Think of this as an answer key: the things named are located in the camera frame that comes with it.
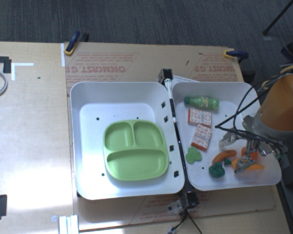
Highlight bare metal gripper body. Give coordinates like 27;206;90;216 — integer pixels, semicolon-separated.
242;114;275;157

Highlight orange toy carrot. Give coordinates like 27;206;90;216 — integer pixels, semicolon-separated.
224;157;265;172

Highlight orange round toy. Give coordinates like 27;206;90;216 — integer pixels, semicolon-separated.
241;145;258;161

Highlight white plastic tray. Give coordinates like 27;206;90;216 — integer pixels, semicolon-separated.
171;81;283;192
70;81;186;201

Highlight orange toy sausage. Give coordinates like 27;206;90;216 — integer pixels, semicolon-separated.
211;149;238;166

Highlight dark green toy broccoli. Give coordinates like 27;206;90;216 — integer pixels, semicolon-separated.
208;161;226;179

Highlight orange and white carton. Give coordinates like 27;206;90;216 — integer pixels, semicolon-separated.
190;123;213;152
187;108;212;128

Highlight light green toy grapes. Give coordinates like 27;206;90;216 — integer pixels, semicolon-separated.
185;146;203;165

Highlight green plastic bottle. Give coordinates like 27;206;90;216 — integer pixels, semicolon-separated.
184;96;220;111

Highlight thin black and white rod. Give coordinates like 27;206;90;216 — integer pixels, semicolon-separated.
164;78;191;195

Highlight white paper sheet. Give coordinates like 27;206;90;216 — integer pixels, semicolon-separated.
172;75;200;83

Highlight green divided plate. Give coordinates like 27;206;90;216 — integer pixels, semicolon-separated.
103;119;169;181

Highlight brown cardboard board red print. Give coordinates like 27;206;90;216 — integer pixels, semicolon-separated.
64;42;277;226

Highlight black block with thin wires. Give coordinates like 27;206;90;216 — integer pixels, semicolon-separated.
157;68;173;83
177;191;200;211

